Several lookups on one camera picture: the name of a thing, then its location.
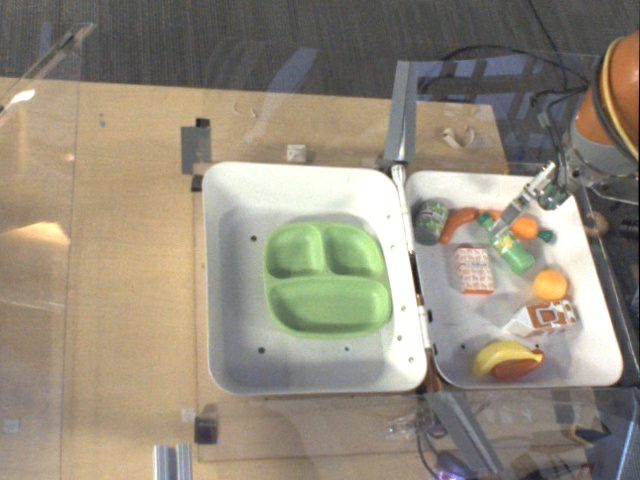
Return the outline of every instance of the can lid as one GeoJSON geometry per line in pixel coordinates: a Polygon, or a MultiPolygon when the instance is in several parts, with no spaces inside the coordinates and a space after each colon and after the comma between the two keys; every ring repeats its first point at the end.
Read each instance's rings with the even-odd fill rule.
{"type": "Polygon", "coordinates": [[[484,224],[487,221],[493,221],[489,212],[484,212],[478,215],[477,220],[480,224],[484,224]]]}

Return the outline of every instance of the white tray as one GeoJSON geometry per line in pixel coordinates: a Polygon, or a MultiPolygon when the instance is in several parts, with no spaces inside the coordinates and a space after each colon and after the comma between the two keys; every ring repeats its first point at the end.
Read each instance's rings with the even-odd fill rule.
{"type": "MultiPolygon", "coordinates": [[[[517,176],[419,172],[408,180],[407,197],[412,206],[436,198],[449,208],[503,209],[529,180],[517,176]]],[[[537,261],[521,277],[513,274],[489,246],[496,280],[493,295],[463,295],[452,268],[457,245],[488,242],[486,231],[479,225],[471,223],[459,228],[448,246],[417,244],[425,307],[433,316],[429,335],[437,349],[438,370],[448,382],[466,389],[614,384],[622,374],[622,356],[577,204],[571,198],[558,210],[544,212],[534,203],[529,213],[541,227],[555,231],[557,241],[553,245],[537,238],[523,242],[537,261]],[[581,327],[546,337],[515,338],[530,348],[539,345],[546,355],[542,366],[520,380],[505,383],[490,375],[472,377],[471,364],[477,351],[490,341],[514,339],[498,325],[522,305],[536,300],[532,288],[535,274],[554,267],[569,279],[568,295],[577,308],[581,327]]]]}
{"type": "Polygon", "coordinates": [[[239,395],[407,391],[426,374],[411,267],[391,180],[365,169],[221,163],[204,178],[209,369],[239,395]],[[353,339],[304,339],[269,316],[266,238],[294,221],[357,224],[382,247],[393,316],[353,339]]]}

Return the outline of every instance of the green bottle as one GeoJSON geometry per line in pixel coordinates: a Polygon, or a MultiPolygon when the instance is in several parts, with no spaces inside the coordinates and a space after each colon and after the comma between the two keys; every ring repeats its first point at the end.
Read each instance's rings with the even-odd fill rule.
{"type": "MultiPolygon", "coordinates": [[[[493,226],[493,219],[489,213],[481,213],[478,215],[477,221],[487,231],[493,226]]],[[[533,255],[522,246],[520,241],[508,229],[499,236],[489,233],[489,241],[493,248],[502,256],[502,259],[509,264],[511,270],[518,275],[522,274],[536,262],[533,255]]]]}

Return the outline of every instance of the yellow banana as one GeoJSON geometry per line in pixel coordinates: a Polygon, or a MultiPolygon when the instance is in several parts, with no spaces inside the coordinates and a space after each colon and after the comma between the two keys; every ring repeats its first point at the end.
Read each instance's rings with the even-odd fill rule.
{"type": "Polygon", "coordinates": [[[496,341],[480,350],[473,361],[471,374],[481,377],[489,373],[495,366],[506,361],[532,359],[537,363],[543,360],[542,355],[531,352],[522,343],[515,340],[496,341]]]}

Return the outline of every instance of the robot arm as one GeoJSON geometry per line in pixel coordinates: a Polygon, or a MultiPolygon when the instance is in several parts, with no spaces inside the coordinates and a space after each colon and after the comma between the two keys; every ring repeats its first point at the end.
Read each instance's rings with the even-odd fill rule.
{"type": "Polygon", "coordinates": [[[549,163],[527,183],[492,233],[506,230],[531,200],[554,210],[583,186],[605,198],[638,204],[638,56],[638,32],[610,45],[564,134],[557,164],[549,163]]]}

